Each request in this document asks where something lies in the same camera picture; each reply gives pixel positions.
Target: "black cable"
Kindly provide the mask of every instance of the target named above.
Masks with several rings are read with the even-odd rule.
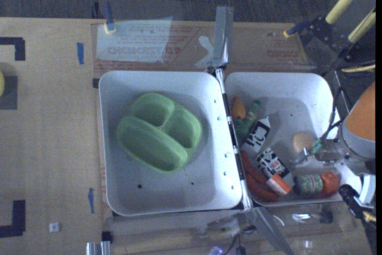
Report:
[[[369,76],[375,75],[375,71],[373,72],[348,72],[344,73],[344,79],[362,79],[362,78],[367,78]]]
[[[334,99],[333,99],[333,105],[332,105],[332,114],[331,114],[331,117],[330,117],[330,120],[329,120],[329,127],[328,129],[326,130],[326,132],[323,133],[323,135],[320,137],[321,141],[325,141],[326,138],[328,137],[328,134],[331,130],[333,130],[335,127],[338,127],[342,122],[343,120],[339,120],[337,121],[336,123],[334,123],[334,118],[335,118],[335,108],[337,106],[337,101],[338,101],[338,98],[340,96],[340,94],[344,92],[342,87],[339,87],[334,95]]]
[[[239,234],[237,234],[237,235],[233,238],[232,243],[231,243],[231,245],[229,246],[228,250],[225,251],[222,255],[227,255],[227,254],[230,252],[230,250],[232,250],[232,248],[233,248],[233,246],[235,245],[235,242],[236,242],[236,240],[237,240],[238,237],[239,237]]]

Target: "metal bracket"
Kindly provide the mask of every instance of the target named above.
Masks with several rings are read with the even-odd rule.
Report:
[[[215,18],[214,57],[209,67],[223,67],[229,62],[233,41],[233,8],[217,7]]]
[[[362,190],[359,196],[355,196],[354,200],[358,203],[359,206],[373,209],[374,206],[371,204],[371,201],[375,194],[376,188],[376,178],[374,174],[363,174],[363,184]]]
[[[306,149],[306,148],[303,148],[303,150],[297,154],[297,156],[295,157],[295,159],[293,159],[291,161],[291,165],[292,166],[296,166],[297,164],[303,162],[304,160],[306,160],[308,158],[309,155],[312,154],[312,151]]]
[[[100,244],[88,242],[86,255],[111,255],[110,241],[102,241]]]

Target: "small white label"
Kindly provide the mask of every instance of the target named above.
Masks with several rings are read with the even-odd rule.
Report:
[[[49,232],[59,232],[60,231],[60,222],[49,223]]]

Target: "white plastic tray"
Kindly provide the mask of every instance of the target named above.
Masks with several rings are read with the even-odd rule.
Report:
[[[268,116],[271,126],[262,149],[270,146],[293,175],[321,174],[335,168],[341,174],[341,185],[350,184],[358,192],[361,191],[360,178],[340,162],[327,168],[314,158],[309,158],[296,169],[289,164],[294,157],[291,146],[293,135],[308,132],[320,137],[329,126],[333,97],[325,79],[313,73],[235,72],[227,76],[225,85],[229,103],[238,96],[249,109],[254,99],[260,100],[258,119]],[[328,138],[333,139],[336,134],[337,129],[333,129]],[[293,191],[278,202],[254,200],[268,207],[342,201],[338,193],[329,198],[309,199]]]
[[[223,98],[217,80],[202,72],[112,71],[99,83],[107,201],[122,216],[224,210],[242,199]],[[116,126],[140,95],[157,92],[185,106],[202,123],[203,136],[188,164],[161,174],[129,158]]]

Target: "green divided plate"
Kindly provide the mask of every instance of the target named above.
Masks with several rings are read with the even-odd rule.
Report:
[[[182,105],[158,93],[140,96],[117,126],[119,145],[161,173],[182,169],[202,136],[202,125]]]

